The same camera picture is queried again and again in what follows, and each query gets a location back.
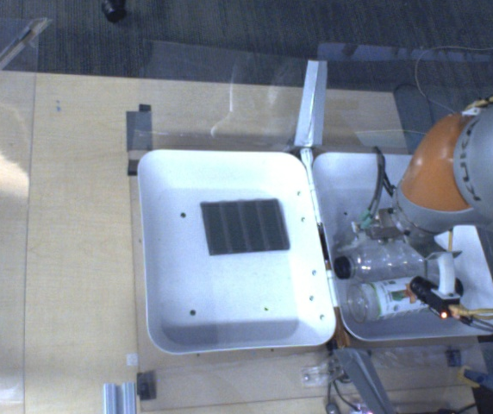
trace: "bottle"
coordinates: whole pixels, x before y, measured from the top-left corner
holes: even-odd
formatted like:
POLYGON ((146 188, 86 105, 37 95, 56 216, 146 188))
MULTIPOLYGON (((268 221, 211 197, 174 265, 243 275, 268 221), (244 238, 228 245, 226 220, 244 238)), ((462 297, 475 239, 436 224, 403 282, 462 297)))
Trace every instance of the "bottle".
POLYGON ((411 277, 350 285, 346 302, 358 323, 402 316, 427 309, 408 291, 411 277))
POLYGON ((339 279, 375 281, 404 276, 424 276, 425 260, 403 240, 362 241, 335 258, 333 269, 339 279))

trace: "black bottle cap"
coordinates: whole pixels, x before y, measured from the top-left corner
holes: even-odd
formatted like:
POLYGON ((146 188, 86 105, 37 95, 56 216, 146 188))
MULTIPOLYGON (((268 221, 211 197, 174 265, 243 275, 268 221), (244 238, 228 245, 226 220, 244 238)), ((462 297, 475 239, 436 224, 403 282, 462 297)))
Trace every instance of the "black bottle cap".
POLYGON ((339 279, 350 279, 352 277, 352 262, 347 256, 339 256, 334 260, 334 273, 339 279))

